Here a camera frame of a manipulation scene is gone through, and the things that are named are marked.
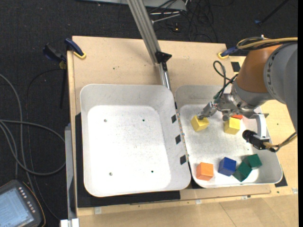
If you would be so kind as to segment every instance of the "device with screen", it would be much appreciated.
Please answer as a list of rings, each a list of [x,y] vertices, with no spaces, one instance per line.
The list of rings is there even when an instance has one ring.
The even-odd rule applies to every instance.
[[[28,186],[12,180],[0,187],[0,227],[42,227],[43,210]]]

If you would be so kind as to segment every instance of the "screen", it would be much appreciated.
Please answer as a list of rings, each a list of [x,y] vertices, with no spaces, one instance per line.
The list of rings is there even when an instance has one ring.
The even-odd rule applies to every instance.
[[[16,187],[0,195],[0,227],[22,227],[34,221]]]

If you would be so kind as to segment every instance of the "block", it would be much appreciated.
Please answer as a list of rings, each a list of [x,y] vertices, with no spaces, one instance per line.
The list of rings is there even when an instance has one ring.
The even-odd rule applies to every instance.
[[[200,180],[208,181],[214,176],[214,166],[210,163],[201,162],[197,168],[197,178]]]
[[[251,173],[252,169],[242,161],[234,174],[232,174],[235,178],[237,178],[240,182],[243,182]]]
[[[242,114],[235,114],[232,116],[232,118],[235,118],[235,119],[243,119],[243,115]]]
[[[236,164],[237,162],[235,160],[224,157],[219,163],[218,173],[231,176],[236,171]]]
[[[197,115],[195,115],[190,122],[196,132],[205,130],[209,125],[209,121],[207,118],[203,118],[200,120],[198,119]]]
[[[227,134],[236,134],[240,130],[240,119],[230,118],[224,121],[224,132]]]
[[[258,169],[260,166],[262,166],[262,162],[258,154],[247,156],[243,159],[243,161],[253,170]]]

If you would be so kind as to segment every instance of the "wooden table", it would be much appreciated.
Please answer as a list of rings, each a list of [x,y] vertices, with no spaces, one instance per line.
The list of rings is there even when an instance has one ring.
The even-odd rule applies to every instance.
[[[68,52],[68,81],[71,134],[74,162],[75,115],[80,113],[80,90],[87,84],[160,84],[158,68],[148,55],[143,40],[74,36],[87,54],[84,60]],[[163,52],[172,54],[168,61],[173,94],[182,85],[222,85],[213,69],[217,54],[225,44],[159,41]],[[244,57],[222,60],[227,77],[234,72],[231,60],[242,65]],[[274,143],[294,132],[285,105],[269,101],[262,106],[269,113],[267,126]],[[98,208],[76,208],[80,226],[297,226],[298,163],[297,140],[278,151],[288,186],[274,184],[192,189],[180,191],[179,201],[124,204]]]

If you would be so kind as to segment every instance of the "black floor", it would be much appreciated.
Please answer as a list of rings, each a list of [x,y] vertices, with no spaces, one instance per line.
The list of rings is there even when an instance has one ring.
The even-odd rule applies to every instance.
[[[198,1],[188,4],[188,17],[182,15],[156,23],[157,38],[225,43],[229,48],[252,36],[298,36],[298,0],[289,0],[261,26],[255,24],[255,19],[265,18],[284,0],[200,0],[197,5]],[[179,33],[173,31],[175,23]],[[70,121],[67,87],[60,108],[63,71],[59,70],[58,63],[44,57],[42,48],[51,43],[64,53],[64,39],[73,35],[140,38],[127,5],[74,0],[0,0],[0,74],[15,87],[23,120],[47,126],[62,136]],[[238,51],[235,55],[246,55],[246,52]],[[41,73],[42,76],[32,81]],[[1,78],[0,119],[20,120],[16,96]],[[7,126],[21,156],[20,126],[10,123]],[[53,171],[65,160],[64,144],[48,131],[24,125],[23,145],[27,166],[35,171]],[[15,160],[0,131],[0,185],[14,178]],[[18,179],[28,182],[21,168]],[[52,176],[34,178],[31,175],[47,226],[58,226],[59,220],[42,201],[35,179],[53,214],[58,219],[66,219],[65,170]]]

